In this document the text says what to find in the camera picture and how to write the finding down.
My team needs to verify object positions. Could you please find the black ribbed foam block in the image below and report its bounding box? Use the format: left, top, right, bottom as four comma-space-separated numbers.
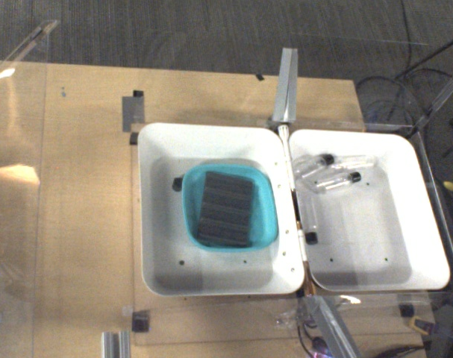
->
196, 170, 255, 248

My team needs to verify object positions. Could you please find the white plastic tray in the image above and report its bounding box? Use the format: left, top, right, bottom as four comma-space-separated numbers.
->
137, 122, 306, 298
287, 128, 452, 292

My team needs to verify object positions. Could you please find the turquoise bowl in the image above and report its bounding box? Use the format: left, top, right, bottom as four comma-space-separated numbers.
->
181, 163, 280, 254

